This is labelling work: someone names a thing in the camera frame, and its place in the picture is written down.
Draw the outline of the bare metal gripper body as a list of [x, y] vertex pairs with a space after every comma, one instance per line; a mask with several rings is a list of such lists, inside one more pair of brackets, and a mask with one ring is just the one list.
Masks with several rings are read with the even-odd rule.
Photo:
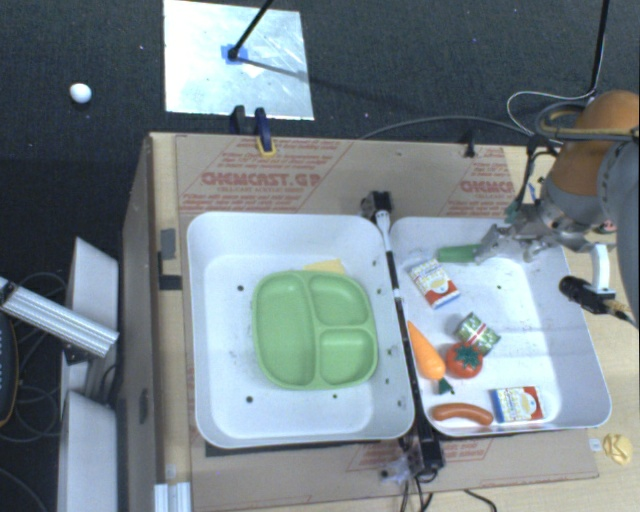
[[586, 238], [587, 225], [557, 209], [521, 207], [510, 212], [505, 222], [509, 236], [531, 248], [563, 246], [573, 252], [589, 252], [594, 245]]

